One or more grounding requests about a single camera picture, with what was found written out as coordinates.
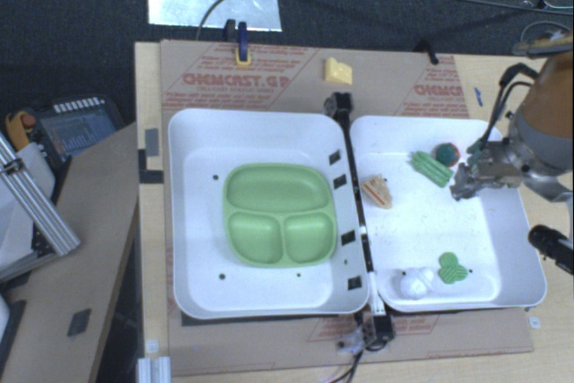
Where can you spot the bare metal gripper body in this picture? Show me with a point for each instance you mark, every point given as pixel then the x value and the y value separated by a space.
pixel 495 169

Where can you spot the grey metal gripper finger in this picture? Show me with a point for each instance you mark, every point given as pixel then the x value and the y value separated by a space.
pixel 464 172
pixel 459 191

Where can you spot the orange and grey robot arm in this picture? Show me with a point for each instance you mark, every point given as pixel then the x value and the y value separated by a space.
pixel 549 103

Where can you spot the green ridged asparagus bundle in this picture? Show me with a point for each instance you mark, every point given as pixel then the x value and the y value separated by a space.
pixel 432 168

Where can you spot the white plastic tray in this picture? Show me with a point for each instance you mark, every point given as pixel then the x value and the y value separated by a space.
pixel 430 228
pixel 202 282

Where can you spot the green broccoli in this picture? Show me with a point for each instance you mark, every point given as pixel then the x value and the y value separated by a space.
pixel 451 269

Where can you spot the toy sandwich wedge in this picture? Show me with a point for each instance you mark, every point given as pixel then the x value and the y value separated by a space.
pixel 377 192

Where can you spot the white crumpled lump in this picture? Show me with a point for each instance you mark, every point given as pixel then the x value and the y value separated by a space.
pixel 414 282

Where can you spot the thin black and white rod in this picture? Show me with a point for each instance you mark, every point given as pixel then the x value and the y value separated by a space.
pixel 357 188

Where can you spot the yellow cheese wedge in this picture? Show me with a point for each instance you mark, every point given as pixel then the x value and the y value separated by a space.
pixel 337 72

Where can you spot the green divided plate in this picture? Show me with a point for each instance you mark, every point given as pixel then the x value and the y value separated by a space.
pixel 278 215

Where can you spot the brown cardboard board red print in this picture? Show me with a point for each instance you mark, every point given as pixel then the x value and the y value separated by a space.
pixel 278 72

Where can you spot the black cylinder on white bracket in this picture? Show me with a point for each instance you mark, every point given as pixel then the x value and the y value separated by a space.
pixel 549 241

